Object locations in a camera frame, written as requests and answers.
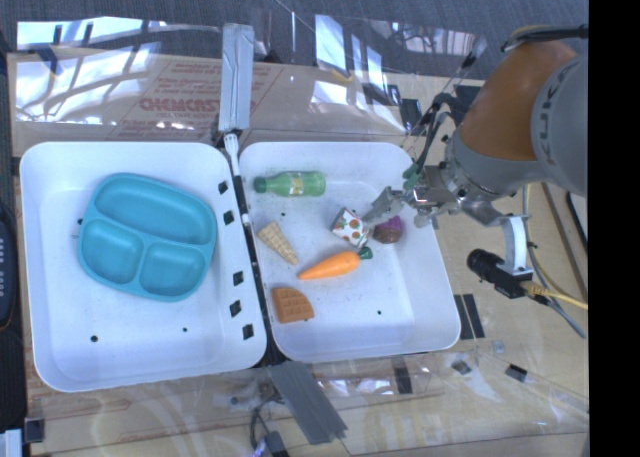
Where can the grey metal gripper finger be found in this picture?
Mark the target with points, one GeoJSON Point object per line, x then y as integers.
{"type": "Point", "coordinates": [384, 204]}
{"type": "Point", "coordinates": [425, 218]}

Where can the white plastic tray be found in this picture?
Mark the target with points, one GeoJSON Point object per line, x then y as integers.
{"type": "Point", "coordinates": [360, 320]}
{"type": "Point", "coordinates": [65, 335]}

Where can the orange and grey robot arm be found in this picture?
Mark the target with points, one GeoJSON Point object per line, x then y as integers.
{"type": "Point", "coordinates": [505, 110]}

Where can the blue divided plate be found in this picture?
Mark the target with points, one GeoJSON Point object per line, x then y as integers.
{"type": "Point", "coordinates": [150, 225]}

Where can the tan waffle cone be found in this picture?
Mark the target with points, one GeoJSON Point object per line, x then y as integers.
{"type": "Point", "coordinates": [277, 241]}

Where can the white carton with orange print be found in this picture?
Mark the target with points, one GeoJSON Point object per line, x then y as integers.
{"type": "Point", "coordinates": [350, 230]}

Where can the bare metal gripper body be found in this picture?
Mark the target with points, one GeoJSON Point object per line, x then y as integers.
{"type": "Point", "coordinates": [442, 191]}

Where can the green plastic bottle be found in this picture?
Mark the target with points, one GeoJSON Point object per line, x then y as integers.
{"type": "Point", "coordinates": [295, 183]}

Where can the black cylinder on white bracket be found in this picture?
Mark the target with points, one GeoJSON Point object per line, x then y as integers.
{"type": "Point", "coordinates": [500, 267]}

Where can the orange carrot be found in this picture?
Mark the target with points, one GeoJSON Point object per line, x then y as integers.
{"type": "Point", "coordinates": [332, 265]}

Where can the brown cardboard board red print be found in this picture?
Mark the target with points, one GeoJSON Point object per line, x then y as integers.
{"type": "Point", "coordinates": [320, 95]}

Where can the orange waffle piece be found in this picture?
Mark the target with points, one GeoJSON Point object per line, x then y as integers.
{"type": "Point", "coordinates": [291, 306]}

